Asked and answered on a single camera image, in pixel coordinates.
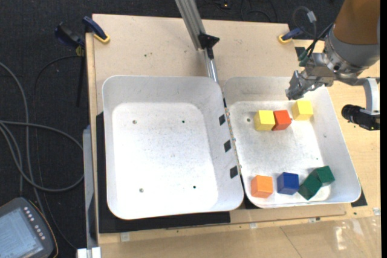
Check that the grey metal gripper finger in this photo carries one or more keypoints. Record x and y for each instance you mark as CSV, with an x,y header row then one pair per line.
x,y
306,88
294,81

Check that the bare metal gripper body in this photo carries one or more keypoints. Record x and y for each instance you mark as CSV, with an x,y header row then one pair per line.
x,y
320,71

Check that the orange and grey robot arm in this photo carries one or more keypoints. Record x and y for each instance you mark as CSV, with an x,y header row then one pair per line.
x,y
358,18

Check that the yellow cube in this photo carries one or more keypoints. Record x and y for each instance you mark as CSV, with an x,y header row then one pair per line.
x,y
264,121
302,110

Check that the red cube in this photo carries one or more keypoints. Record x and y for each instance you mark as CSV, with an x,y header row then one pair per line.
x,y
282,120

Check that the white plastic tray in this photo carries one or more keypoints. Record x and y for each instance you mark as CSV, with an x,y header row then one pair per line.
x,y
163,148
284,151

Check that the green cube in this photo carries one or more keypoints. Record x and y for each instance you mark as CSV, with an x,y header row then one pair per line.
x,y
309,187
324,174

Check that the blue cube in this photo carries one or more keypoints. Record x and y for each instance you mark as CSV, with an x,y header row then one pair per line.
x,y
288,183

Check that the orange cube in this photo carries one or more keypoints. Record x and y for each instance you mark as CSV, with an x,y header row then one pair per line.
x,y
262,186

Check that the pale wood board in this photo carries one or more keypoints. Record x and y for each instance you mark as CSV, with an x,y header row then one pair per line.
x,y
157,48

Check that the black cylinder on white bracket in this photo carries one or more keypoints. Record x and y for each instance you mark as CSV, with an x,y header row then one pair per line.
x,y
359,117

